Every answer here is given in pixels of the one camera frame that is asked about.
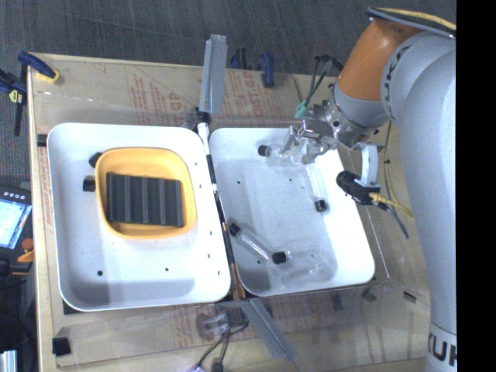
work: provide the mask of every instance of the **yellow container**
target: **yellow container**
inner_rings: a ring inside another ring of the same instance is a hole
[[[107,173],[180,181],[184,225],[175,227],[109,222],[105,216]],[[188,166],[179,155],[171,150],[152,147],[124,147],[107,150],[97,160],[95,184],[102,221],[112,233],[124,239],[160,239],[180,236],[190,230],[196,222],[195,195]]]

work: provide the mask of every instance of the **black slatted object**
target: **black slatted object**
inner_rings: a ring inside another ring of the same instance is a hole
[[[107,173],[109,222],[182,227],[181,182]]]

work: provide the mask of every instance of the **screen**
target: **screen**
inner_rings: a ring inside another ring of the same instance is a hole
[[[0,246],[16,248],[31,208],[21,202],[0,199]]]

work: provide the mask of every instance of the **gray carpet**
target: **gray carpet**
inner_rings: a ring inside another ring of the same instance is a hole
[[[276,71],[310,74],[315,55],[346,62],[370,5],[456,22],[456,0],[0,0],[0,68],[19,75],[20,50],[202,65],[205,41],[217,33],[227,36],[228,58],[245,47],[255,68],[270,51]],[[14,118],[1,94],[0,183],[16,186],[29,180],[29,151],[26,114],[20,136]],[[0,288],[14,283],[0,279]],[[11,321],[19,294],[18,285],[0,291],[0,351],[19,341]]]

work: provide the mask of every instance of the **dark floor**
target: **dark floor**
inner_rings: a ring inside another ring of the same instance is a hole
[[[367,6],[425,12],[456,22],[456,0],[0,0],[0,68],[19,75],[20,50],[202,65],[211,34],[227,36],[228,59],[264,51],[276,71],[310,74],[315,55],[345,63],[368,24]],[[0,98],[0,183],[29,180],[26,120],[13,135],[15,106]],[[26,339],[20,279],[0,278],[0,351]]]

